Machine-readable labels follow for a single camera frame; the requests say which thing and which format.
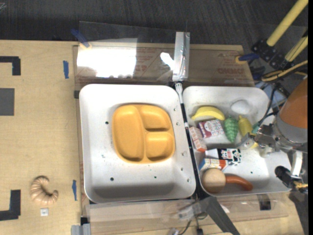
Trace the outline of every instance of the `yellow pole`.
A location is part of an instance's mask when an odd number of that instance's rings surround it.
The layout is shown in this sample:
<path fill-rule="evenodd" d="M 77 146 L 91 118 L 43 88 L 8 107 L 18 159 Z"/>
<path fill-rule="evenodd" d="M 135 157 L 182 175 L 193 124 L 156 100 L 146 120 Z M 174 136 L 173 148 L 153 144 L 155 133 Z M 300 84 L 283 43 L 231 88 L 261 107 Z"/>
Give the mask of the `yellow pole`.
<path fill-rule="evenodd" d="M 284 19 L 280 22 L 278 27 L 274 30 L 271 36 L 267 40 L 268 46 L 274 46 L 277 41 L 282 37 L 282 35 L 286 32 L 289 26 L 293 23 L 293 21 L 299 16 L 302 10 L 308 5 L 309 0 L 298 0 L 288 14 L 284 17 Z"/>
<path fill-rule="evenodd" d="M 300 53 L 308 46 L 309 36 L 302 37 L 299 42 L 292 47 L 292 49 L 287 53 L 285 59 L 288 62 L 292 62 Z"/>

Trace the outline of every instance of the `banana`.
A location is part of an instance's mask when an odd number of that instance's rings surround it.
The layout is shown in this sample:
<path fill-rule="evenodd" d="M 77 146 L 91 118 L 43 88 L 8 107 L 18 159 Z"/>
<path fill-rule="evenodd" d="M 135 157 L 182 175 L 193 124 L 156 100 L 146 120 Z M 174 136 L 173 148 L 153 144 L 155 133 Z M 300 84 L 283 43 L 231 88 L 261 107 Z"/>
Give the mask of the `banana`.
<path fill-rule="evenodd" d="M 219 120 L 224 121 L 225 120 L 225 116 L 223 114 L 223 112 L 221 112 L 219 109 L 212 107 L 212 106 L 202 106 L 200 107 L 196 114 L 194 114 L 191 119 L 195 120 L 198 117 L 206 117 L 206 116 L 212 116 L 215 117 Z"/>

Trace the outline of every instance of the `small carton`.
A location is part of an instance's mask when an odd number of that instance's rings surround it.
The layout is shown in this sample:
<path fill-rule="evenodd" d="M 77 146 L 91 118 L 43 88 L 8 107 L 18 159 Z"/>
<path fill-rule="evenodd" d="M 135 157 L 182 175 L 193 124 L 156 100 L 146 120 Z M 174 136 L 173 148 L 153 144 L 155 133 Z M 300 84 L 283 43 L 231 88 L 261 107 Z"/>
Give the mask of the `small carton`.
<path fill-rule="evenodd" d="M 200 130 L 192 126 L 189 128 L 189 133 L 197 151 L 205 152 L 207 148 Z"/>
<path fill-rule="evenodd" d="M 228 166 L 227 160 L 204 158 L 199 164 L 198 168 L 199 171 L 204 171 L 210 168 L 217 168 L 223 171 L 227 166 Z"/>
<path fill-rule="evenodd" d="M 224 134 L 221 122 L 218 119 L 198 123 L 203 138 Z"/>
<path fill-rule="evenodd" d="M 228 165 L 241 163 L 241 151 L 235 148 L 207 150 L 205 151 L 205 156 L 212 159 L 227 160 Z"/>

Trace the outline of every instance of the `yellow divided plate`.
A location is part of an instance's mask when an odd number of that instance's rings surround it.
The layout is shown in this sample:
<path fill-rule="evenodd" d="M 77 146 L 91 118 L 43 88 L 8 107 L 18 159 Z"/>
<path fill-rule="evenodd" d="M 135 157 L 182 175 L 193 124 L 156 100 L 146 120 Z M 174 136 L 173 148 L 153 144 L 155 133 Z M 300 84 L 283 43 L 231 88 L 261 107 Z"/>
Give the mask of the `yellow divided plate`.
<path fill-rule="evenodd" d="M 153 105 L 117 108 L 112 118 L 112 138 L 118 156 L 130 163 L 161 162 L 175 150 L 171 119 L 163 109 Z"/>

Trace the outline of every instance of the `green toy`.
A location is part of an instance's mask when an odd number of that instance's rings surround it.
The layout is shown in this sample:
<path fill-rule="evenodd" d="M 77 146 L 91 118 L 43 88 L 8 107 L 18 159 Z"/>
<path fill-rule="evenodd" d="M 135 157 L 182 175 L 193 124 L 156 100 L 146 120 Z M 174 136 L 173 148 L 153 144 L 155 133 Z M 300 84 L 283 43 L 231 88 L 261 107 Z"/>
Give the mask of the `green toy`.
<path fill-rule="evenodd" d="M 229 116 L 224 121 L 224 131 L 229 141 L 234 142 L 239 130 L 238 121 Z"/>

